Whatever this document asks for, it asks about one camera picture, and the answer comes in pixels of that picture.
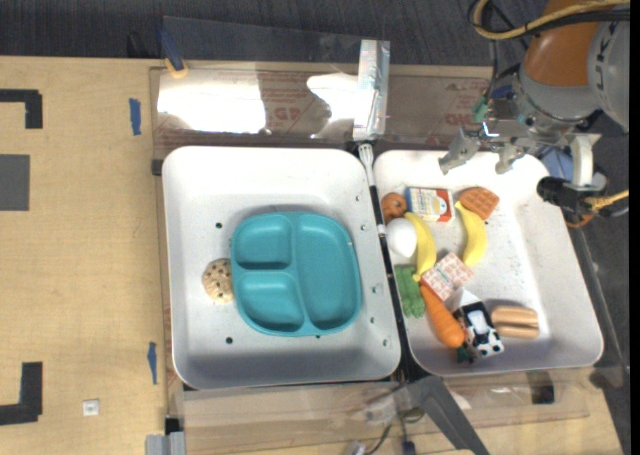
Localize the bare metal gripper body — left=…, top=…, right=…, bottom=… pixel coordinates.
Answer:
left=481, top=96, right=576, bottom=152

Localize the brown waffle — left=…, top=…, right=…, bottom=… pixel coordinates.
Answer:
left=457, top=185, right=501, bottom=222

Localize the white and orange carton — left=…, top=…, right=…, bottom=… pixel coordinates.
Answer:
left=403, top=186, right=455, bottom=224

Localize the brown doughnut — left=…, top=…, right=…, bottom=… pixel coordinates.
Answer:
left=380, top=192, right=409, bottom=223

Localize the yellow banana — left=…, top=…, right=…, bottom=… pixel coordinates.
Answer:
left=453, top=199, right=489, bottom=268
left=402, top=211, right=438, bottom=284

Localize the white egg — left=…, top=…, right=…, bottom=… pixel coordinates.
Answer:
left=386, top=217, right=419, bottom=259

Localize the white plastic tray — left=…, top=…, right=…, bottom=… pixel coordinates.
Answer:
left=372, top=148, right=605, bottom=378
left=160, top=144, right=403, bottom=391

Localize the pink checked packet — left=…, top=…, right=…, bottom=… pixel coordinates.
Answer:
left=420, top=251, right=475, bottom=302

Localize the green toy vegetable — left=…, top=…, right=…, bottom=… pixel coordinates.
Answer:
left=393, top=265, right=427, bottom=319

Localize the tan hot dog bun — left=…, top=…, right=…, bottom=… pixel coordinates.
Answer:
left=490, top=305, right=541, bottom=340

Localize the orange carrot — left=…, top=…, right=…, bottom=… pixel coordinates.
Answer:
left=419, top=283, right=466, bottom=349

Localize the black and white milk carton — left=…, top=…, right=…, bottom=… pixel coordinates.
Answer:
left=452, top=287, right=505, bottom=363

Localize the blue divided plate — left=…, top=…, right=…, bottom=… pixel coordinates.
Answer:
left=229, top=211, right=363, bottom=338

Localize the chocolate chip biscuit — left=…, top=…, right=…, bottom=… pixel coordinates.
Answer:
left=201, top=257, right=235, bottom=305

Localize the black cylinder on white bracket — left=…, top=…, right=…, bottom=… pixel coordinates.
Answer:
left=536, top=134, right=610, bottom=214

